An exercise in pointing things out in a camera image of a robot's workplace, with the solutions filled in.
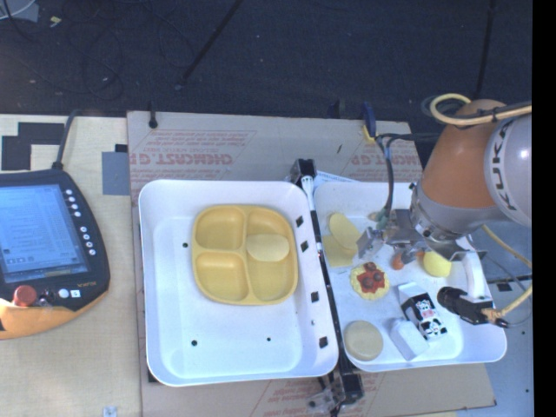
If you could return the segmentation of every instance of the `white cable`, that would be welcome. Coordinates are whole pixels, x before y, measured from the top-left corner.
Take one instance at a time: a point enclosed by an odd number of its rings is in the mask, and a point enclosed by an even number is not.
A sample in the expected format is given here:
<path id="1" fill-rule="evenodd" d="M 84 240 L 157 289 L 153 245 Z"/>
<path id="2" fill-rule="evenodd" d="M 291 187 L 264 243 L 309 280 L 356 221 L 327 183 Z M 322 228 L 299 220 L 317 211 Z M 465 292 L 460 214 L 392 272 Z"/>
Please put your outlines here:
<path id="1" fill-rule="evenodd" d="M 19 10 L 17 10 L 16 12 L 11 12 L 12 16 L 16 16 L 17 14 L 21 14 L 22 12 L 24 12 L 25 10 L 27 10 L 34 2 L 36 2 L 36 0 L 30 0 L 25 6 L 23 6 L 22 8 L 20 8 Z M 5 20 L 6 18 L 9 18 L 9 16 L 1 16 L 0 20 Z"/>

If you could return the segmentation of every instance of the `yellow bowl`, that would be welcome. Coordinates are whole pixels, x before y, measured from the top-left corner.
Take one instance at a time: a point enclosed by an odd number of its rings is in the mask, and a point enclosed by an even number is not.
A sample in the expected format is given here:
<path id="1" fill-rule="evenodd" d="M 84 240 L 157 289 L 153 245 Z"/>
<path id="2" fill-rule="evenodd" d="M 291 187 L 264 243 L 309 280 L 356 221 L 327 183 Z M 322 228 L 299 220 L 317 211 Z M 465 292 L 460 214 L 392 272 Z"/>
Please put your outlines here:
<path id="1" fill-rule="evenodd" d="M 271 208 L 229 204 L 204 209 L 195 218 L 191 253 L 195 282 L 214 301 L 276 304 L 297 287 L 294 232 Z"/>

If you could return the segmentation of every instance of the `emergency stop button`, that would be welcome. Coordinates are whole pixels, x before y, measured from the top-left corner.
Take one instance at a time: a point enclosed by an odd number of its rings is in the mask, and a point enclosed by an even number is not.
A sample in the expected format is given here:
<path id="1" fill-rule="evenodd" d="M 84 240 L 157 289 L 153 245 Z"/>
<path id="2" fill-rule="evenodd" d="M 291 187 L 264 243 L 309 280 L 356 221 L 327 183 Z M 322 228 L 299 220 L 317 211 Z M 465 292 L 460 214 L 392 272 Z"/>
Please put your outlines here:
<path id="1" fill-rule="evenodd" d="M 14 304 L 16 306 L 21 306 L 22 308 L 27 308 L 33 304 L 36 300 L 36 290 L 32 286 L 23 284 L 19 286 L 14 291 Z"/>

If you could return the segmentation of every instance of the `white tray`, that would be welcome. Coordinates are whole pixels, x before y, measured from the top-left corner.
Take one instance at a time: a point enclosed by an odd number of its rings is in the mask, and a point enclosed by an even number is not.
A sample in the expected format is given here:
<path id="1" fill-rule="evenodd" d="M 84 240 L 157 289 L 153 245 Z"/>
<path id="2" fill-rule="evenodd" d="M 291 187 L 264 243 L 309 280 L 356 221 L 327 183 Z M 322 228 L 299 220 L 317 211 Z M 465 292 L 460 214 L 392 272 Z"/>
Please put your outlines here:
<path id="1" fill-rule="evenodd" d="M 183 244 L 191 243 L 197 214 L 230 203 L 275 209 L 291 224 L 299 281 L 285 301 L 223 304 L 196 286 L 191 247 Z M 310 377 L 334 369 L 338 343 L 301 189 L 289 182 L 158 180 L 143 187 L 139 215 L 147 362 L 161 383 L 180 387 Z"/>
<path id="2" fill-rule="evenodd" d="M 411 190 L 408 183 L 394 185 L 393 209 L 408 209 L 411 201 Z M 378 212 L 385 204 L 388 188 L 384 182 L 325 182 L 315 190 L 314 202 L 322 235 L 329 235 L 328 218 L 335 212 L 344 214 L 361 233 L 375 222 L 368 215 Z M 469 242 L 461 239 L 458 243 L 464 248 L 471 248 Z M 467 290 L 467 276 L 462 262 L 454 262 L 447 278 L 430 276 L 417 262 L 407 264 L 402 270 L 393 270 L 390 261 L 394 255 L 391 246 L 384 245 L 374 256 L 378 264 L 390 280 L 388 293 L 379 300 L 365 300 L 351 287 L 350 267 L 330 268 L 330 283 L 334 291 L 334 299 L 342 330 L 356 320 L 370 321 L 382 334 L 384 348 L 381 354 L 372 361 L 358 361 L 347 354 L 348 358 L 361 370 L 380 372 L 411 367 L 430 367 L 439 365 L 489 362 L 501 359 L 506 352 L 506 334 L 502 328 L 491 324 L 472 325 L 443 308 L 436 300 L 440 288 L 451 286 Z M 483 288 L 489 295 L 487 282 L 478 258 L 472 259 L 471 270 L 475 273 L 474 282 L 477 288 Z M 400 307 L 397 286 L 405 282 L 415 281 L 433 300 L 440 318 L 447 326 L 447 335 L 437 341 L 431 341 L 429 348 L 411 361 L 406 361 L 401 352 L 389 337 L 389 329 L 393 320 L 405 318 Z"/>

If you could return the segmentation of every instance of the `yellow ball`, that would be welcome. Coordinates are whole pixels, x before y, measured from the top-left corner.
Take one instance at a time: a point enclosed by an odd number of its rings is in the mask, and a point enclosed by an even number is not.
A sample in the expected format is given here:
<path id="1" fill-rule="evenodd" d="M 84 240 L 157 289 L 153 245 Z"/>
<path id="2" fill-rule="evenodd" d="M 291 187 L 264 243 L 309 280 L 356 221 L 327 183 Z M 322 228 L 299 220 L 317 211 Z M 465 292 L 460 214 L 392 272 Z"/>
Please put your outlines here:
<path id="1" fill-rule="evenodd" d="M 431 276 L 446 277 L 450 275 L 452 263 L 444 256 L 430 251 L 423 255 L 423 266 Z"/>

